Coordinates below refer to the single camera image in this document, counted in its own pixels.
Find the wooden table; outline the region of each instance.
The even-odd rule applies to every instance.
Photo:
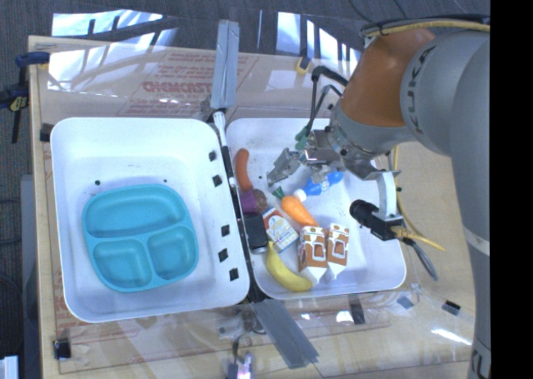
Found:
[[[101,46],[105,43],[30,37],[28,50],[60,52]],[[280,117],[305,116],[309,96],[306,87],[309,86],[291,73],[294,68],[290,61],[294,58],[245,54],[240,58],[243,75],[237,101],[244,106],[242,111],[246,114],[268,111]],[[283,70],[297,82],[293,87],[285,86],[286,90],[297,95],[287,97],[283,87],[278,87],[266,105],[257,105],[254,92],[264,90],[265,82],[273,81],[272,76],[279,77]],[[227,314],[224,310],[96,326],[81,325],[68,315],[68,309],[62,305],[50,150],[49,144],[41,141],[41,130],[43,123],[50,123],[50,119],[59,120],[62,113],[68,115],[69,101],[72,101],[73,114],[80,109],[73,92],[65,91],[60,93],[62,111],[54,116],[55,112],[44,108],[45,102],[47,105],[51,102],[47,97],[57,95],[57,92],[48,91],[47,66],[31,66],[29,74],[42,377],[225,377],[232,349],[231,341],[217,334],[217,322]],[[285,105],[287,99],[293,104]],[[318,363],[288,369],[267,338],[248,337],[243,340],[240,353],[253,354],[255,377],[466,377],[475,298],[451,161],[416,142],[408,142],[401,146],[399,168],[402,170],[398,177],[401,197],[410,219],[424,235],[446,248],[446,252],[439,252],[425,247],[440,280],[432,281],[414,252],[403,247],[407,263],[404,285],[390,292],[360,295],[361,306],[369,320],[366,325],[356,327],[338,321],[336,314],[349,307],[349,296],[288,304],[295,316],[304,312],[316,316],[317,324],[302,327],[319,352]],[[409,309],[396,303],[400,296],[407,294],[418,295]],[[445,301],[459,305],[461,314],[454,316],[442,310]],[[185,333],[188,338],[173,342],[165,335],[166,330],[173,330],[173,336]],[[145,337],[139,337],[139,332],[145,333]],[[57,360],[53,342],[62,338],[70,340],[72,357]],[[150,343],[147,340],[154,339],[152,344],[157,347],[163,338],[167,353],[161,349],[146,354]]]

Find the small juice carton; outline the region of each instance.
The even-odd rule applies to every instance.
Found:
[[[327,281],[335,280],[344,271],[348,263],[348,242],[350,230],[347,227],[332,223],[326,229],[327,236]]]
[[[298,233],[274,207],[263,213],[263,222],[266,234],[274,242],[274,249],[278,253],[283,252],[298,239]]]
[[[326,237],[321,227],[303,227],[298,238],[298,269],[313,286],[327,270]]]

